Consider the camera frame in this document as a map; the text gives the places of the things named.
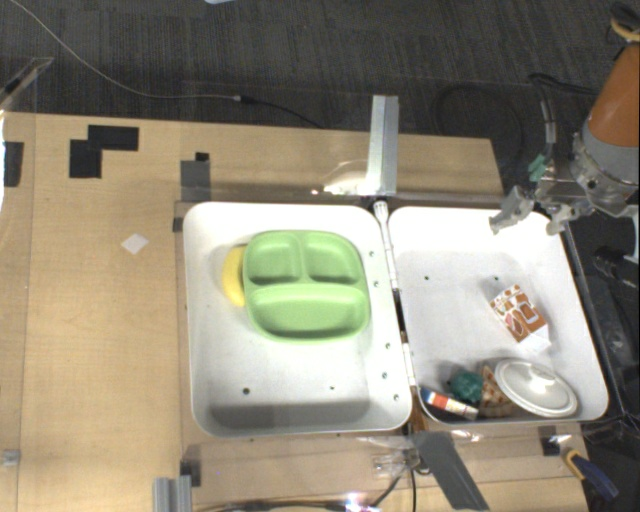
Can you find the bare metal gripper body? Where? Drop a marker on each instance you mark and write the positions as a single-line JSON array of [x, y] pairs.
[[595, 187]]

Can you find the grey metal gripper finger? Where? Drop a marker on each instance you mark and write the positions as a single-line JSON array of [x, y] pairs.
[[511, 210], [561, 217]]

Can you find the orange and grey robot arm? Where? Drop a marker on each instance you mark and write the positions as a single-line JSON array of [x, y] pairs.
[[617, 100]]

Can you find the brown and white carton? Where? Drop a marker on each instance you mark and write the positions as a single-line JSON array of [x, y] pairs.
[[517, 312]]

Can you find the white plastic tray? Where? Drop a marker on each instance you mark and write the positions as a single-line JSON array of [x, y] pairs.
[[280, 385], [450, 310]]

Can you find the thin black and white rod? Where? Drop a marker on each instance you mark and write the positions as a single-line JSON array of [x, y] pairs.
[[387, 245]]

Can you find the white bowl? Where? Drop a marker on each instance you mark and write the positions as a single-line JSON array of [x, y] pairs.
[[537, 387]]

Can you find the dark green broccoli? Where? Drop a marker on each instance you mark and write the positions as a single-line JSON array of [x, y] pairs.
[[467, 386]]

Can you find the brown pizza slice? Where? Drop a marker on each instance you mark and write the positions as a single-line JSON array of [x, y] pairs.
[[492, 397]]

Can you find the red white blue packet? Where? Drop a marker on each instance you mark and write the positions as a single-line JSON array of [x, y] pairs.
[[447, 403]]

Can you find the green divided plate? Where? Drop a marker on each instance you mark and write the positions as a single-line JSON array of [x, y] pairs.
[[305, 300]]

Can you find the yellow banana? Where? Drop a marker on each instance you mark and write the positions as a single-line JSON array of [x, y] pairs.
[[232, 280]]

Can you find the pale wood board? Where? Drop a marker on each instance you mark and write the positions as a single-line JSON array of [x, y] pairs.
[[100, 325]]

